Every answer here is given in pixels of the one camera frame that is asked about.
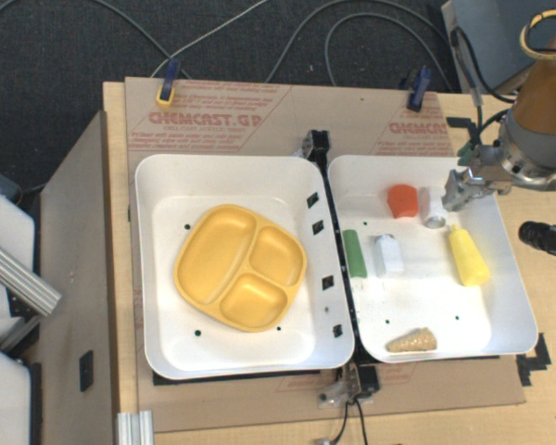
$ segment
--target dark backdrop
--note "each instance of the dark backdrop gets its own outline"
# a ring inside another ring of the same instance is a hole
[[[7,0],[0,0],[0,5]],[[172,52],[259,0],[105,0],[136,19]],[[263,82],[299,23],[333,0],[271,0],[183,53],[198,79]],[[447,0],[388,0],[444,32]],[[323,58],[329,30],[344,16],[376,12],[410,26],[459,90],[449,53],[425,24],[391,6],[348,3],[327,8],[296,39],[273,83],[328,85]],[[354,19],[334,33],[330,57],[338,85],[398,88],[427,65],[430,86],[449,88],[407,31],[379,19]],[[149,76],[163,56],[113,12],[85,0],[20,0],[0,13],[0,172],[23,189],[48,181],[101,108],[102,83]]]

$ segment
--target green block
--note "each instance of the green block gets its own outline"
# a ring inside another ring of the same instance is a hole
[[[367,278],[367,267],[364,265],[359,234],[353,229],[344,231],[344,250],[350,277]]]

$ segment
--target metal bar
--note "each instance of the metal bar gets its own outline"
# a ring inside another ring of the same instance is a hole
[[[0,283],[42,316],[49,315],[61,295],[0,248]]]

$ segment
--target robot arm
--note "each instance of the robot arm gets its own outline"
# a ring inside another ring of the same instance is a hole
[[[543,18],[536,16],[524,33]],[[556,35],[544,52],[528,49],[538,60],[500,120],[497,140],[491,146],[469,146],[462,159],[465,170],[449,173],[442,198],[446,210],[462,210],[473,199],[493,193],[507,195],[513,185],[556,191]],[[526,222],[519,234],[526,244],[556,255],[556,226]]]

